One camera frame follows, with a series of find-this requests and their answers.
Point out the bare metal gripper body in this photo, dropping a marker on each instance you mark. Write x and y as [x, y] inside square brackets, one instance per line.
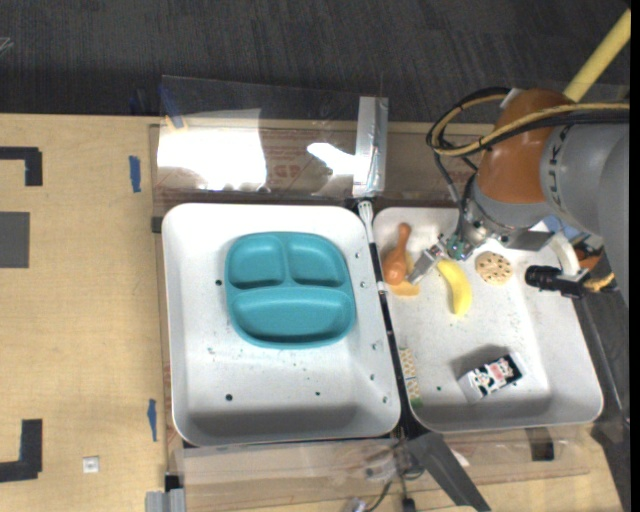
[476, 233]

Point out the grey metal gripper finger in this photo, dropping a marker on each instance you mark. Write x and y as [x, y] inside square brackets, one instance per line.
[425, 265]

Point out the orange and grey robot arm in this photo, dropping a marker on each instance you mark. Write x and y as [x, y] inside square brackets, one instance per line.
[520, 160]

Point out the yellow cheese slice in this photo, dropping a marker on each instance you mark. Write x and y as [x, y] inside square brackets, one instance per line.
[406, 289]

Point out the tan round biscuit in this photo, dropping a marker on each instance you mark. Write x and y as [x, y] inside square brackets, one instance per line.
[493, 268]

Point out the yellow banana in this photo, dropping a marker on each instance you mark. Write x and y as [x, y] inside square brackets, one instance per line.
[460, 292]

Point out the white plastic tray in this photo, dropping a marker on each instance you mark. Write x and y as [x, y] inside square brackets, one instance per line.
[280, 390]
[505, 325]

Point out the black and white milk carton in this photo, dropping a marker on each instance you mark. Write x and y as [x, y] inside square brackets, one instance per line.
[492, 379]

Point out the blue divided plate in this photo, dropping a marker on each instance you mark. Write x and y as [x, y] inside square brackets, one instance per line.
[292, 312]

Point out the black cylinder on white bracket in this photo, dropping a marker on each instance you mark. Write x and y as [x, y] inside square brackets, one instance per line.
[547, 278]

